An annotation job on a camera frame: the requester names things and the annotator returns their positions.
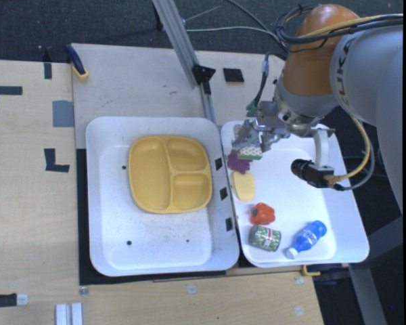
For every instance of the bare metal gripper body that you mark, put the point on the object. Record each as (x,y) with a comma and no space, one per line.
(292,120)

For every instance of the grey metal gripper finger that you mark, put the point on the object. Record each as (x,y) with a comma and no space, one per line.
(245,135)
(268,140)

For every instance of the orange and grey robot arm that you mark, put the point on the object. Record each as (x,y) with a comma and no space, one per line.
(311,63)

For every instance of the green and white carton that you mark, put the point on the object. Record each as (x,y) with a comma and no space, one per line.
(250,153)

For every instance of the purple grapes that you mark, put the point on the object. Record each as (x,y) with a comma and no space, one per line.
(237,162)

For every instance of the yellow round biscuit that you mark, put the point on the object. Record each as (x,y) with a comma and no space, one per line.
(244,186)

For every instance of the white plastic tray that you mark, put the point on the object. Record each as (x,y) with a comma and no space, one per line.
(291,201)
(155,242)

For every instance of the orange bell pepper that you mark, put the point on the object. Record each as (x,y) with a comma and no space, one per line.
(262,213)

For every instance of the green and white can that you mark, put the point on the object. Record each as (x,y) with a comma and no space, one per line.
(264,238)

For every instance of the yellow divided plate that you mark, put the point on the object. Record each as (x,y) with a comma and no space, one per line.
(152,171)

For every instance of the blue bottle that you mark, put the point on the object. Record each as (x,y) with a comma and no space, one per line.
(308,237)

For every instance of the pale wood board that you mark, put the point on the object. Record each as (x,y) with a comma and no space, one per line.
(135,83)

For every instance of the black cylinder on white bracket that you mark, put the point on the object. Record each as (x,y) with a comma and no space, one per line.
(316,174)

